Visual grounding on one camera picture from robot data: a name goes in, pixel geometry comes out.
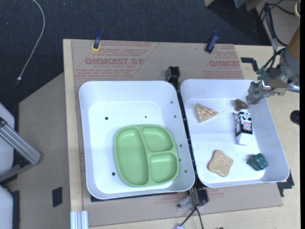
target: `green pepper toy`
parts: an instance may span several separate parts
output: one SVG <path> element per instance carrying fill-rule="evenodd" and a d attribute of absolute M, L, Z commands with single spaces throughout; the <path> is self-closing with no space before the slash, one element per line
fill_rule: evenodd
<path fill-rule="evenodd" d="M 254 170 L 263 170 L 268 166 L 268 163 L 261 153 L 252 155 L 247 162 Z"/>

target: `teal object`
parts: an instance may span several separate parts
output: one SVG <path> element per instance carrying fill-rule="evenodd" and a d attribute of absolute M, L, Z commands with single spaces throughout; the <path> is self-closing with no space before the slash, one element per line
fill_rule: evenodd
<path fill-rule="evenodd" d="M 122 180 L 133 187 L 155 186 L 179 173 L 177 148 L 160 125 L 130 125 L 115 135 L 114 152 Z"/>
<path fill-rule="evenodd" d="M 268 163 L 261 153 L 257 155 L 252 155 L 252 157 L 247 162 L 254 170 L 263 170 L 268 166 Z"/>

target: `blue clamp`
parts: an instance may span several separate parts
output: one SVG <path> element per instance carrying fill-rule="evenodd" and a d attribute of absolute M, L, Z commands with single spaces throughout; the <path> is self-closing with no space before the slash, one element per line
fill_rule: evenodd
<path fill-rule="evenodd" d="M 91 46 L 91 50 L 93 52 L 98 52 L 101 49 L 101 44 L 102 44 L 101 40 L 103 37 L 103 33 L 104 33 L 104 28 L 100 27 L 96 33 L 95 41 L 93 41 Z"/>
<path fill-rule="evenodd" d="M 208 42 L 207 46 L 204 49 L 206 52 L 208 52 L 208 53 L 212 52 L 212 50 L 214 48 L 214 44 L 217 42 L 219 36 L 220 36 L 219 32 L 215 31 L 213 37 L 209 39 L 209 42 Z"/>

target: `toy pizza slice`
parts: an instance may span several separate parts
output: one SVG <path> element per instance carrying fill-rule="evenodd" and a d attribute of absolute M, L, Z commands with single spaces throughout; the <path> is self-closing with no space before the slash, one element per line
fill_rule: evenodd
<path fill-rule="evenodd" d="M 202 106 L 199 103 L 196 103 L 195 109 L 199 122 L 206 121 L 218 114 L 214 109 Z"/>

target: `wooden edge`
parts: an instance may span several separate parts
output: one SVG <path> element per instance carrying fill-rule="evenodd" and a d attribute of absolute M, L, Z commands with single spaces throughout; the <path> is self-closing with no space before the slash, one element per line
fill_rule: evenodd
<path fill-rule="evenodd" d="M 82 211 L 81 165 L 78 144 L 72 42 L 63 40 L 64 77 L 67 109 L 67 135 L 71 211 Z"/>

